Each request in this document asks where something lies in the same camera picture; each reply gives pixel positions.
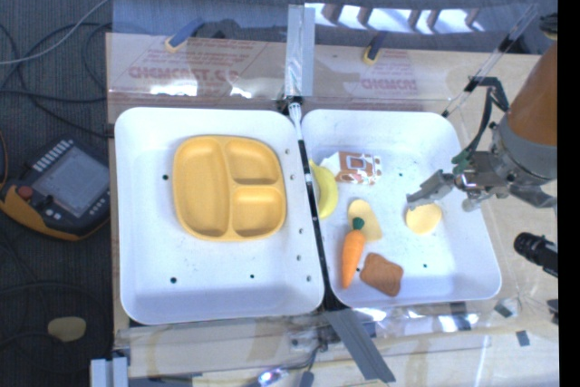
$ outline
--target toy carrot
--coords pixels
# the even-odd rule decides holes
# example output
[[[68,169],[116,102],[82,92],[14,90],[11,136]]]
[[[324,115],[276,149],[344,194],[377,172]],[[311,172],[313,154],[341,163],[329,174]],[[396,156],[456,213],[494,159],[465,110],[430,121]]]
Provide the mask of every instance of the toy carrot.
[[[343,288],[347,288],[353,281],[356,267],[359,265],[364,249],[364,226],[362,218],[353,219],[353,230],[344,237],[343,243]]]

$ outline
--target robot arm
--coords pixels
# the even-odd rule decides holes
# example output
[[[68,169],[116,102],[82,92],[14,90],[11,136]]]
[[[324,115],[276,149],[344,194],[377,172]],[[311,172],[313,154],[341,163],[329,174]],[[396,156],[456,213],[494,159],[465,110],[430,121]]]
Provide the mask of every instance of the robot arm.
[[[490,94],[480,133],[452,162],[453,173],[441,169],[407,195],[411,209],[443,198],[454,188],[467,194],[467,211],[486,198],[508,195],[536,208],[557,208],[557,199],[541,186],[557,178],[557,41],[549,47],[527,77],[499,124],[490,125],[489,151],[475,151],[490,114]]]

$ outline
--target toy banana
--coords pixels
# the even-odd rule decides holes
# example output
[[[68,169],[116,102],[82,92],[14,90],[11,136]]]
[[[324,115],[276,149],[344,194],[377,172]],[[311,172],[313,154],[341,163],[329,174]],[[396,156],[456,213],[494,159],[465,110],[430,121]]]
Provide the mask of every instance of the toy banana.
[[[317,199],[318,217],[320,219],[328,218],[338,204],[336,179],[334,179],[334,174],[328,168],[318,166],[312,160],[309,160],[308,163],[320,192]]]

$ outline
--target toy bread slice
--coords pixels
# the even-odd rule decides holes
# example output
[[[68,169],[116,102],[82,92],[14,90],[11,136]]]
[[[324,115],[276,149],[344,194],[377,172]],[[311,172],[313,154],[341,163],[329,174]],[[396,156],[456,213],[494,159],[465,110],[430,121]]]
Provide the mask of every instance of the toy bread slice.
[[[396,296],[401,290],[402,267],[376,253],[364,259],[361,280],[388,296]]]

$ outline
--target yellow divided plate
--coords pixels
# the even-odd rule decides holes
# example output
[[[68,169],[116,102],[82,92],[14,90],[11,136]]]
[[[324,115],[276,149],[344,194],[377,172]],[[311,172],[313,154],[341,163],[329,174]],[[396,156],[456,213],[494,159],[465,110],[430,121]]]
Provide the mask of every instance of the yellow divided plate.
[[[173,159],[173,199],[181,226],[207,240],[274,234],[285,221],[286,197],[276,154],[259,140],[197,136]]]

